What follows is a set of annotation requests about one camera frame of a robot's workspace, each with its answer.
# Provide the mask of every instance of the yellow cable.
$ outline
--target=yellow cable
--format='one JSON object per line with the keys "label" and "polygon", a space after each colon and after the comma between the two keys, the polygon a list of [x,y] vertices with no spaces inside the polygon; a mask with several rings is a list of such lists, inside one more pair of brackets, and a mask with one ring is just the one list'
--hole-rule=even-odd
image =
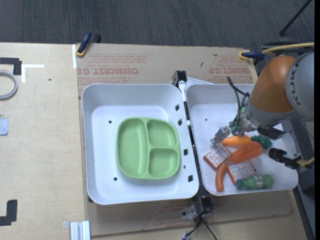
{"label": "yellow cable", "polygon": [[307,165],[311,164],[315,160],[315,157],[312,157],[309,160],[298,160],[296,163],[302,167],[306,167]]}
{"label": "yellow cable", "polygon": [[314,42],[305,42],[305,43],[296,43],[296,44],[288,44],[288,45],[272,47],[272,48],[268,48],[268,49],[263,50],[262,54],[274,55],[273,51],[292,49],[292,48],[300,48],[300,47],[309,47],[309,46],[315,46],[315,43]]}

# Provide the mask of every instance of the metal ring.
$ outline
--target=metal ring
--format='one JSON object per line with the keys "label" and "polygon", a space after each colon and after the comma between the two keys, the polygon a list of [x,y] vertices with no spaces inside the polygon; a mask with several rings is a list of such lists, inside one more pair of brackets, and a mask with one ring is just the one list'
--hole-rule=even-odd
{"label": "metal ring", "polygon": [[18,81],[16,79],[16,77],[13,74],[10,74],[9,72],[6,71],[0,71],[0,76],[5,76],[8,77],[10,79],[12,79],[12,81],[14,82],[14,87],[13,90],[10,91],[8,94],[6,95],[0,95],[0,101],[1,100],[7,100],[10,99],[13,95],[15,95],[15,93],[17,92],[18,89]]}

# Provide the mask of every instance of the dark gray floor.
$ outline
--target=dark gray floor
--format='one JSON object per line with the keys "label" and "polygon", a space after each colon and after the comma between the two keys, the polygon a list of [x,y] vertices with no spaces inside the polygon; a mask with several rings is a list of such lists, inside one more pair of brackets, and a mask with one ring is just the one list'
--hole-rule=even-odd
{"label": "dark gray floor", "polygon": [[[0,0],[0,42],[74,44],[90,30],[101,34],[102,43],[242,47],[261,52],[266,43],[314,42],[315,0],[283,37],[279,35],[306,1]],[[268,59],[256,65],[258,74]],[[308,146],[303,149],[306,157],[313,156]],[[307,236],[314,239],[315,222],[310,227],[306,215],[310,207],[304,207],[298,188],[294,193]]]}

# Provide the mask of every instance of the white tray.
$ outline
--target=white tray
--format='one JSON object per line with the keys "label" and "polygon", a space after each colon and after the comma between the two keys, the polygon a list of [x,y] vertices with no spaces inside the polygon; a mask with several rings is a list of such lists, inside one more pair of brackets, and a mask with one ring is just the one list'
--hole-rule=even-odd
{"label": "white tray", "polygon": [[[252,92],[253,84],[236,85],[244,93]],[[234,90],[228,84],[194,84],[186,91],[186,98],[190,113],[190,122],[194,136],[195,146],[199,157],[200,169],[202,172],[203,185],[208,192],[215,196],[226,196],[244,194],[250,192],[292,190],[298,184],[297,171],[286,167],[269,158],[268,150],[263,149],[263,153],[249,162],[257,175],[270,174],[273,176],[273,186],[263,189],[242,189],[238,190],[233,185],[230,177],[226,173],[223,177],[224,191],[216,189],[216,171],[212,169],[203,159],[203,156],[212,149],[210,139],[216,132],[224,126],[228,126],[237,113],[237,99]],[[247,132],[248,136],[259,135],[256,131]],[[282,139],[271,141],[271,148],[288,150]]]}
{"label": "white tray", "polygon": [[[170,84],[92,84],[83,90],[82,108],[87,192],[95,203],[112,205],[187,199],[197,193],[199,179],[195,158],[183,98],[176,87]],[[117,130],[124,119],[131,117],[166,120],[175,126],[180,143],[180,167],[175,175],[157,180],[136,179],[120,171],[116,158]]]}

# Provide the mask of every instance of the green divided plate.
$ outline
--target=green divided plate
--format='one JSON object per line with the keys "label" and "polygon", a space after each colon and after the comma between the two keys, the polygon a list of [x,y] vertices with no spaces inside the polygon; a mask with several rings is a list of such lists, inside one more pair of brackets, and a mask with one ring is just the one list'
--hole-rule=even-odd
{"label": "green divided plate", "polygon": [[176,128],[160,119],[125,119],[117,131],[116,161],[132,178],[159,180],[173,176],[180,166]]}

